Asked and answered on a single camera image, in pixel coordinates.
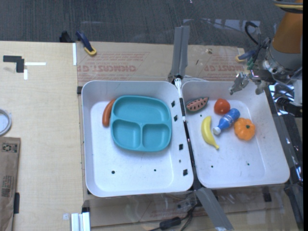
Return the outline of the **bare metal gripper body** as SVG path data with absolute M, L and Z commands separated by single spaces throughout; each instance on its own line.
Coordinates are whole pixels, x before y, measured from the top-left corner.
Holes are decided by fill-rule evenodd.
M 279 82 L 288 84 L 294 76 L 295 70 L 283 67 L 277 62 L 264 60 L 260 68 L 250 70 L 249 78 L 252 81 Z

